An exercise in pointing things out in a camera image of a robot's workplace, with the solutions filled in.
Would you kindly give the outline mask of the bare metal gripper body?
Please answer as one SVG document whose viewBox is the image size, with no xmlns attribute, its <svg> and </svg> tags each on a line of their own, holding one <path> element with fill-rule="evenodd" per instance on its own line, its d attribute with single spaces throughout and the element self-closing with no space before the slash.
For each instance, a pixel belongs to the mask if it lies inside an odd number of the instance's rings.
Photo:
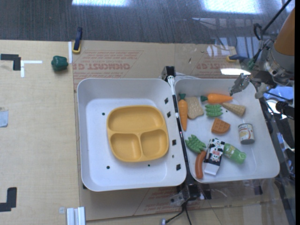
<svg viewBox="0 0 300 225">
<path fill-rule="evenodd" d="M 292 86 L 293 74 L 276 63 L 256 63 L 251 71 L 250 80 L 270 87 Z"/>
</svg>

